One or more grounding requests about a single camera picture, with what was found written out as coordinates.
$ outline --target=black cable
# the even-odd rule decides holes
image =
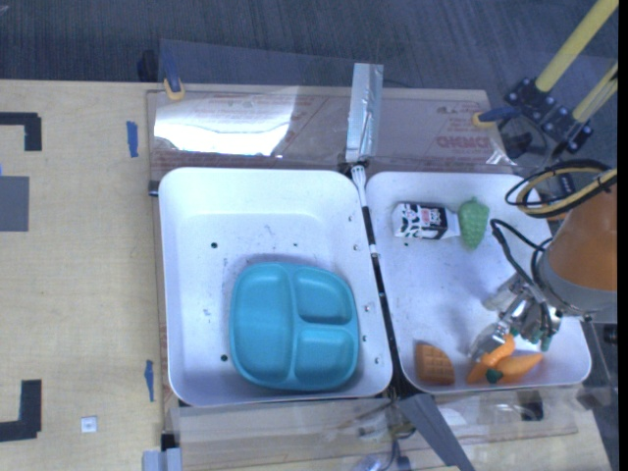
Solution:
[[[510,196],[515,192],[515,190],[519,189],[523,184],[527,183],[527,182],[531,182],[533,180],[535,180],[536,178],[540,178],[541,176],[547,174],[547,173],[554,173],[555,176],[557,176],[558,171],[562,170],[562,169],[571,169],[571,168],[576,168],[576,169],[592,169],[592,173],[594,172],[599,172],[602,173],[604,171],[608,171],[610,169],[609,166],[607,166],[606,164],[594,160],[594,159],[575,159],[575,160],[571,160],[571,161],[564,161],[564,162],[559,162],[557,164],[554,164],[552,166],[548,166],[544,169],[542,169],[541,171],[539,171],[538,173],[535,173],[533,175],[530,175],[529,177],[525,178],[524,180],[522,180],[521,182],[519,182],[518,184],[516,184],[513,188],[511,188],[505,195],[505,201],[506,204],[509,204],[511,206],[541,206],[544,204],[548,204],[550,202],[555,202],[557,200],[562,200],[566,197],[568,197],[570,194],[567,195],[559,195],[556,197],[552,197],[549,199],[545,199],[545,200],[538,200],[538,201],[529,201],[527,200],[528,198],[528,194],[525,195],[525,200],[517,202],[517,201],[512,201],[510,200]]]
[[[535,249],[532,253],[532,258],[530,260],[530,272],[532,273],[532,279],[534,282],[540,287],[543,288],[545,285],[541,280],[541,276],[539,275],[539,253],[545,251],[545,246],[553,241],[553,237],[549,237],[544,240],[541,244],[539,244],[539,249]]]
[[[384,466],[380,471],[387,471],[392,465],[394,460],[398,455],[401,454],[401,449],[399,448],[399,441],[395,438],[392,440],[392,449],[391,449],[391,458],[386,466]]]
[[[398,440],[407,440],[408,438],[414,436],[414,433],[416,433],[416,428],[412,428],[407,435],[397,436],[396,438]]]
[[[503,220],[498,220],[497,218],[492,218],[491,219],[491,227],[495,228],[495,225],[500,225],[500,226],[508,229],[513,234],[515,234],[517,237],[519,237],[521,240],[523,240],[526,244],[528,244],[531,248],[533,248],[533,249],[535,249],[537,251],[545,251],[545,248],[543,247],[543,243],[546,243],[547,242],[546,240],[542,244],[535,244],[533,241],[531,241],[530,239],[525,237],[523,234],[521,234],[519,231],[517,231],[510,224],[507,224]]]
[[[529,208],[523,209],[528,216],[533,218],[552,218],[571,211],[576,206],[583,204],[603,191],[610,192],[610,187],[616,183],[617,169],[615,168],[614,170],[606,172],[603,180],[602,177],[597,177],[594,182],[571,194],[566,200],[554,201],[553,203],[549,203],[548,206],[541,206],[538,211]]]
[[[510,246],[508,246],[508,242],[506,241],[506,238],[503,235],[503,232],[497,226],[497,225],[507,226],[508,224],[506,222],[503,222],[502,220],[497,220],[495,218],[491,219],[490,224],[491,224],[491,228],[493,229],[493,236],[497,239],[497,241],[501,245],[501,250],[503,251],[503,254],[506,257],[506,260],[508,260],[510,265],[512,265],[514,269],[517,271],[517,274],[519,274],[519,276],[521,276],[526,281],[526,283],[528,283],[528,285],[533,286],[534,281],[532,281],[532,278],[530,278],[528,273],[524,271],[523,268],[514,259],[514,257],[512,256],[512,253],[510,252]],[[516,231],[516,229],[514,229],[513,227],[511,226],[508,226],[508,227],[512,229],[513,231]],[[523,235],[519,235],[519,238],[526,239],[526,241],[530,243],[532,242]]]

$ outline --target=gray square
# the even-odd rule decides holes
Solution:
[[[0,232],[28,231],[28,177],[0,177]]]

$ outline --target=yellow pole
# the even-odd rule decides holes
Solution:
[[[598,0],[560,47],[543,72],[535,80],[541,92],[550,92],[558,79],[582,52],[594,35],[619,6],[619,0]]]
[[[617,79],[612,77],[617,73],[619,63],[608,70],[598,82],[598,84],[591,89],[589,94],[573,109],[573,118],[581,123],[586,123],[593,114],[595,114],[599,108],[617,91]]]

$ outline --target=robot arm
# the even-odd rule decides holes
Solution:
[[[589,167],[576,169],[591,172]],[[528,185],[513,203],[538,218],[567,211],[554,238],[536,246],[532,276],[509,258],[498,221],[492,220],[494,236],[516,273],[484,302],[499,317],[471,345],[470,355],[475,360],[501,345],[506,333],[520,334],[531,343],[539,342],[541,350],[548,350],[565,316],[601,323],[617,321],[617,170],[605,170],[576,194],[530,208],[525,200],[540,177],[561,171],[574,169],[567,163],[531,177],[524,181]]]

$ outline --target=toy carrot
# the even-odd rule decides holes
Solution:
[[[506,334],[504,338],[505,342],[502,345],[491,352],[482,354],[480,361],[473,365],[469,375],[467,375],[467,384],[475,384],[485,379],[489,368],[495,368],[502,359],[510,356],[514,352],[514,336],[512,334]]]
[[[515,382],[537,366],[542,359],[541,352],[505,357],[497,364],[497,370],[503,375],[498,381],[500,383]]]

